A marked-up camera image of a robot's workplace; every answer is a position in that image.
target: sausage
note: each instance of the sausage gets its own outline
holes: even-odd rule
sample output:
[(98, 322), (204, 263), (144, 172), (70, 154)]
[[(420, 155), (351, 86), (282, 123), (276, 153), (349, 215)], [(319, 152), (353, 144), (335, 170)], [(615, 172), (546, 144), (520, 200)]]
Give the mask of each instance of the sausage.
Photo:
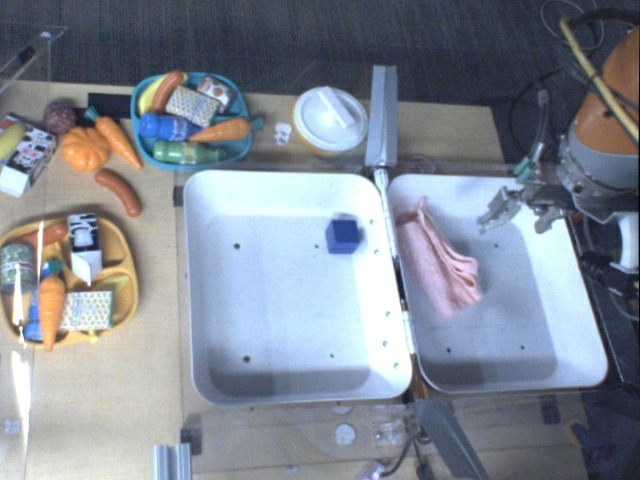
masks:
[[(68, 233), (66, 222), (55, 222), (42, 230), (42, 247), (56, 243), (58, 240), (62, 240)], [(19, 236), (12, 240), (12, 242), (21, 242), (29, 244), (33, 247), (34, 251), (38, 250), (38, 235), (40, 229), (27, 233), (26, 235)]]
[(174, 70), (168, 73), (158, 87), (156, 93), (153, 95), (149, 112), (153, 112), (154, 114), (162, 114), (164, 112), (164, 107), (167, 105), (167, 101), (169, 100), (169, 96), (171, 96), (171, 93), (183, 81), (184, 77), (182, 71)]
[(137, 217), (142, 213), (138, 196), (120, 175), (109, 169), (100, 169), (96, 172), (95, 180), (98, 185), (108, 188), (118, 196), (129, 217)]

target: pink cloth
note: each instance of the pink cloth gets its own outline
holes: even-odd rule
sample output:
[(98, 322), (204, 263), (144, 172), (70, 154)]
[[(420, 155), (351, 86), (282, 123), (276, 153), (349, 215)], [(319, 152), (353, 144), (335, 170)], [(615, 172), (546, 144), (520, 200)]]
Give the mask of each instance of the pink cloth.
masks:
[(396, 229), (403, 260), (439, 313), (453, 316), (482, 298), (477, 260), (453, 250), (423, 199), (396, 219)]

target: table top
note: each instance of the table top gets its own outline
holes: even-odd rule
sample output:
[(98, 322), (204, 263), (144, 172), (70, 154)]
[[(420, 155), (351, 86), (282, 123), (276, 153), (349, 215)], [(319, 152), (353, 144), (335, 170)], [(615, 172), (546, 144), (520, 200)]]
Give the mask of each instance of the table top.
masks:
[[(0, 112), (38, 123), (47, 102), (84, 107), (89, 92), (131, 94), (132, 88), (18, 82), (0, 97)], [(275, 123), (291, 122), (295, 96), (245, 98), (251, 114), (266, 123), (256, 133), (250, 160), (331, 168), (331, 160), (313, 157), (295, 139), (284, 147), (272, 140)], [(130, 122), (122, 124), (131, 133)], [(398, 136), (401, 159), (503, 160), (491, 112), (484, 107), (400, 103)], [(361, 162), (362, 150), (353, 155)], [(90, 174), (73, 171), (60, 154), (21, 199), (0, 193), (0, 235), (43, 216), (93, 211), (110, 219), (128, 239), (140, 283), (134, 318), (95, 344), (45, 353), (0, 332), (0, 412), (5, 422), (19, 422), (16, 433), (0, 436), (4, 477), (150, 478), (153, 446), (177, 444), (180, 429), (190, 425), (215, 436), (194, 458), (198, 478), (231, 478), (212, 472), (251, 468), (267, 468), (262, 478), (279, 478), (290, 464), (306, 464), (304, 478), (337, 478), (344, 473), (336, 471), (357, 471), (353, 464), (372, 456), (394, 456), (397, 448), (374, 450), (367, 439), (349, 449), (325, 439), (345, 417), (335, 406), (214, 408), (197, 395), (189, 370), (183, 222), (173, 204), (174, 187), (184, 175), (149, 165), (134, 171), (119, 157), (108, 166), (139, 194), (140, 217), (127, 217), (113, 194)], [(347, 409), (350, 422), (362, 428), (388, 416), (377, 405)], [(254, 451), (247, 454), (250, 446)], [(343, 462), (353, 464), (340, 469)]]

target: gray carpet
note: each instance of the gray carpet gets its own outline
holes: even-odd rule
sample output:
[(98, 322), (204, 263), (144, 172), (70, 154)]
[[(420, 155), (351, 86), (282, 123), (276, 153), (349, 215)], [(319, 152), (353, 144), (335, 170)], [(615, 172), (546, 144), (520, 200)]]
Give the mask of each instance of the gray carpet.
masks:
[[(371, 65), (397, 65), (402, 100), (491, 104), (505, 156), (516, 161), (533, 137), (537, 113), (517, 105), (514, 140), (510, 98), (569, 58), (541, 9), (555, 30), (562, 14), (578, 11), (548, 1), (0, 0), (0, 21), (69, 27), (54, 48), (58, 81), (135, 85), (179, 68), (223, 74), (245, 91), (297, 94), (332, 84), (367, 97)], [(640, 7), (640, 0), (568, 1), (584, 10)], [(596, 63), (621, 31), (605, 24)], [(596, 28), (597, 42), (601, 32)], [(581, 38), (594, 44), (588, 30)], [(7, 41), (0, 33), (0, 51), (11, 46)], [(547, 83), (558, 131), (583, 92), (565, 74)]]

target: blue cube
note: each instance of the blue cube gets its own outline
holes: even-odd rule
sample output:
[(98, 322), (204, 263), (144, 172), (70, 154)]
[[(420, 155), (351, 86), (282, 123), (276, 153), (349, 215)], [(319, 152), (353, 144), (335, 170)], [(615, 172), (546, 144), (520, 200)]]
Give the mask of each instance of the blue cube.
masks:
[(355, 220), (332, 220), (325, 234), (330, 254), (352, 254), (360, 244), (360, 232)]

